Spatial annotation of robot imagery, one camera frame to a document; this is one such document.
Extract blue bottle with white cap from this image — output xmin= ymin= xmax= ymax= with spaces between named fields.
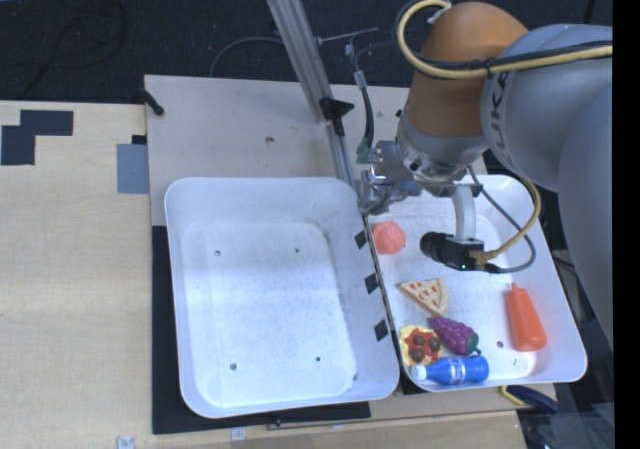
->
xmin=409 ymin=354 xmax=490 ymax=387

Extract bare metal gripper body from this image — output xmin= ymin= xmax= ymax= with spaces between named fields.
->
xmin=366 ymin=139 xmax=471 ymax=198

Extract purple grapes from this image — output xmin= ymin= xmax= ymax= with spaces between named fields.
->
xmin=430 ymin=315 xmax=481 ymax=356

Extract black cylinder on white bracket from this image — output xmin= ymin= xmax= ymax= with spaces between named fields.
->
xmin=418 ymin=184 xmax=486 ymax=272

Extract yellow pizza slice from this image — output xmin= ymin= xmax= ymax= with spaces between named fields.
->
xmin=398 ymin=277 xmax=450 ymax=317

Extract white plastic tray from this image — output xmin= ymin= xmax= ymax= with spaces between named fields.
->
xmin=364 ymin=174 xmax=589 ymax=393
xmin=163 ymin=176 xmax=401 ymax=419

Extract thin black and white rod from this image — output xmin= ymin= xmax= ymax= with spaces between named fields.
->
xmin=363 ymin=209 xmax=402 ymax=388

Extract orange sauce bottle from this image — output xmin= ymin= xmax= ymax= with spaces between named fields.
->
xmin=505 ymin=281 xmax=548 ymax=353

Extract salmon peeled orange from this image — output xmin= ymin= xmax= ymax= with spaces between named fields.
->
xmin=371 ymin=220 xmax=407 ymax=256

